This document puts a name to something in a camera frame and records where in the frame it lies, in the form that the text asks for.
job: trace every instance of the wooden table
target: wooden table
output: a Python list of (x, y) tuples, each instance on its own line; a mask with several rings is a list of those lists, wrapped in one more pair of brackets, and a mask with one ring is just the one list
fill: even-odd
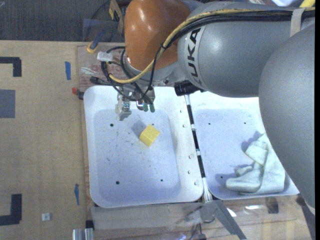
[[(19, 57), (22, 77), (12, 64), (0, 64), (0, 90), (15, 90), (15, 118), (0, 118), (0, 216), (10, 214), (11, 195), (22, 194), (22, 220), (0, 226), (4, 240), (69, 240), (85, 228), (87, 217), (82, 132), (82, 101), (72, 95), (79, 85), (77, 46), (81, 42), (0, 41), (1, 57)], [(66, 65), (71, 65), (67, 80)], [(75, 185), (79, 185), (79, 205)], [(238, 216), (235, 220), (254, 240), (311, 239), (296, 196), (277, 197), (279, 214)], [(257, 198), (251, 204), (264, 203)], [(226, 201), (241, 213), (248, 201)], [(42, 214), (50, 213), (50, 221)], [(178, 230), (172, 229), (168, 239)], [(204, 225), (207, 239), (237, 239), (217, 221)], [(183, 229), (186, 234), (190, 229)], [(154, 229), (96, 230), (95, 239), (160, 239)]]

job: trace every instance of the white tray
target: white tray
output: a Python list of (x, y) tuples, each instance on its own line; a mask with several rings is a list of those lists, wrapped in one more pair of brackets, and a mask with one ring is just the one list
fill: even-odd
[(289, 176), (281, 193), (242, 195), (226, 188), (226, 180), (236, 177), (235, 168), (252, 165), (244, 151), (265, 132), (258, 98), (227, 98), (198, 91), (190, 95), (190, 103), (208, 187), (216, 198), (232, 200), (299, 193)]
[[(132, 114), (118, 121), (111, 86), (84, 93), (90, 194), (100, 207), (193, 202), (203, 193), (185, 99), (171, 87), (155, 96), (154, 113), (131, 102)], [(147, 147), (139, 136), (149, 124), (160, 135)]]

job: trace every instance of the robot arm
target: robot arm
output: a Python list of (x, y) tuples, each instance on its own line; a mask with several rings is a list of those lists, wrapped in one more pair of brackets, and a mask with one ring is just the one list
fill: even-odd
[[(132, 79), (111, 79), (138, 84), (144, 93), (132, 95), (149, 105), (153, 100), (143, 97), (152, 86), (181, 81), (225, 97), (258, 96), (278, 158), (315, 208), (315, 10), (292, 17), (290, 7), (211, 2), (192, 11), (192, 6), (182, 0), (132, 1), (124, 22), (124, 66)], [(292, 21), (301, 24), (293, 36)]]

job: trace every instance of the brown cap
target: brown cap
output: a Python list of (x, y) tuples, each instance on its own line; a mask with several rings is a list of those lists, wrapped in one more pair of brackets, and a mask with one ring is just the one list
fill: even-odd
[[(190, 14), (182, 0), (133, 0), (125, 13), (125, 50), (131, 66), (144, 70), (168, 35)], [(177, 43), (157, 61), (155, 69), (178, 59)]]

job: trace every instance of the yellow cable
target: yellow cable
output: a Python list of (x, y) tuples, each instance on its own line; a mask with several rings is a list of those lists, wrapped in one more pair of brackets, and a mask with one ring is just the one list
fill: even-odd
[(304, 0), (300, 7), (312, 7), (316, 3), (316, 0)]
[[(310, 10), (313, 10), (314, 8), (307, 8), (306, 11), (310, 11)], [(216, 10), (216, 11), (208, 11), (208, 12), (203, 12), (203, 13), (200, 13), (200, 14), (197, 14), (193, 17), (190, 17), (190, 18), (187, 18), (184, 22), (182, 22), (178, 27), (176, 27), (172, 33), (166, 38), (166, 40), (164, 41), (163, 43), (163, 47), (167, 47), (168, 44), (170, 43), (170, 41), (174, 38), (174, 36), (176, 34), (179, 33), (179, 31), (181, 29), (183, 29), (184, 27), (186, 27), (187, 25), (199, 20), (199, 19), (202, 19), (202, 18), (205, 18), (205, 17), (208, 17), (208, 16), (213, 16), (213, 15), (219, 15), (219, 14), (233, 14), (233, 13), (243, 13), (243, 12), (262, 12), (264, 10), (252, 10), (252, 9), (222, 9), (222, 10)], [(157, 60), (162, 56), (162, 54), (164, 53), (165, 49), (164, 48), (161, 48), (159, 53), (158, 53), (158, 56), (157, 56)], [(129, 83), (133, 83), (137, 80), (139, 80), (141, 77), (143, 77), (147, 72), (149, 72), (152, 67), (153, 67), (153, 64), (154, 64), (155, 60), (153, 59), (151, 61), (151, 63), (143, 70), (141, 71), (140, 74), (136, 75), (135, 77), (133, 78), (130, 78), (130, 79), (125, 79), (125, 80), (122, 80), (122, 79), (118, 79), (116, 77), (114, 77), (109, 71), (109, 77), (119, 83), (119, 84), (129, 84)]]

